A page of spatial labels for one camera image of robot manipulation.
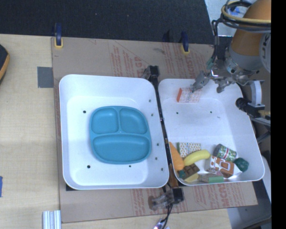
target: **cardboard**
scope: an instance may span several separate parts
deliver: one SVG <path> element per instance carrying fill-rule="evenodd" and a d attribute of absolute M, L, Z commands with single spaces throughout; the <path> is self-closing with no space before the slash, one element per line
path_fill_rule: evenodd
<path fill-rule="evenodd" d="M 190 44 L 190 53 L 184 55 L 179 43 L 63 40 L 63 47 L 55 48 L 54 38 L 51 39 L 62 223 L 166 214 L 166 209 L 153 211 L 148 205 L 151 198 L 163 193 L 161 188 L 77 191 L 66 186 L 62 176 L 58 84 L 63 76 L 72 73 L 141 77 L 148 65 L 159 66 L 159 82 L 165 78 L 195 79 L 201 70 L 205 70 L 205 62 L 213 48 Z M 257 204 L 252 182 L 183 187 L 183 192 L 184 201 L 175 205 L 172 213 Z"/>

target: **green can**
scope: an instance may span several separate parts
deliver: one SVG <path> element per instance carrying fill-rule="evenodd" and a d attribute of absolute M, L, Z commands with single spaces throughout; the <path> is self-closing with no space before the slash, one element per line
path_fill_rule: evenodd
<path fill-rule="evenodd" d="M 222 144 L 216 146 L 213 155 L 230 162 L 233 162 L 236 159 L 236 152 Z"/>

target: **toy banana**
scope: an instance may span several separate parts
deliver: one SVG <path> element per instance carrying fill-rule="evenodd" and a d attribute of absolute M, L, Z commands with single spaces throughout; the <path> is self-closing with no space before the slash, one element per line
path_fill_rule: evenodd
<path fill-rule="evenodd" d="M 198 150 L 192 152 L 191 154 L 189 154 L 187 157 L 184 158 L 184 165 L 190 166 L 199 160 L 208 159 L 209 157 L 211 157 L 211 154 L 209 153 L 208 150 L 206 149 Z"/>

